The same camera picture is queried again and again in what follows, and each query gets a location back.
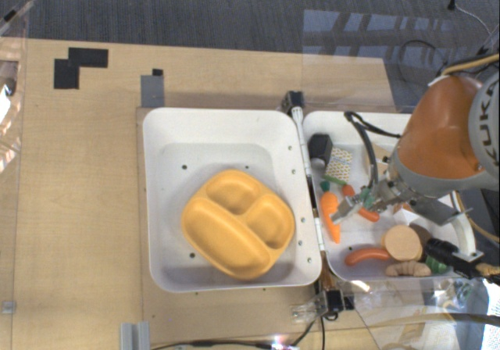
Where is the green broccoli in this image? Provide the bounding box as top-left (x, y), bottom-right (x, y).
top-left (424, 255), bottom-right (448, 275)

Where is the black bottle with white cap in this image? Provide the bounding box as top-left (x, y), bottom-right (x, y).
top-left (308, 133), bottom-right (334, 168)

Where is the orange sausage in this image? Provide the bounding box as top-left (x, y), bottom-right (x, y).
top-left (344, 247), bottom-right (392, 267)

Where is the black cylinder on white bracket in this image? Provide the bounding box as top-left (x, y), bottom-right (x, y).
top-left (423, 209), bottom-right (488, 280)

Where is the black block with thin wires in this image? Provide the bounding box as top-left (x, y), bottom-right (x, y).
top-left (325, 289), bottom-right (355, 315)
top-left (284, 91), bottom-right (305, 109)

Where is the orange divided plate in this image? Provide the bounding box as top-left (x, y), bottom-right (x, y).
top-left (180, 169), bottom-right (296, 281)

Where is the tan croissant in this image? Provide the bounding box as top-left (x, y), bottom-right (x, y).
top-left (385, 260), bottom-right (432, 278)

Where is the white cube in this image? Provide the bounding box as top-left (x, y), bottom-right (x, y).
top-left (391, 203), bottom-right (420, 227)

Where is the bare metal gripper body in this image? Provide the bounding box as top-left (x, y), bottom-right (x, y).
top-left (370, 178), bottom-right (416, 205)

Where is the yellow patterned packet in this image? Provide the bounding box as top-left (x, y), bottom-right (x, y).
top-left (325, 146), bottom-right (353, 181)

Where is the white plastic tray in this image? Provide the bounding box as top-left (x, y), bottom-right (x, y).
top-left (142, 107), bottom-right (323, 294)
top-left (302, 110), bottom-right (470, 283)

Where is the tan round biscuit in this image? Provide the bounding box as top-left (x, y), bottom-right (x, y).
top-left (381, 224), bottom-right (424, 262)

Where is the orange carrot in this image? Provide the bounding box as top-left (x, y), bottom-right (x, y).
top-left (323, 173), bottom-right (381, 223)
top-left (320, 180), bottom-right (342, 245)

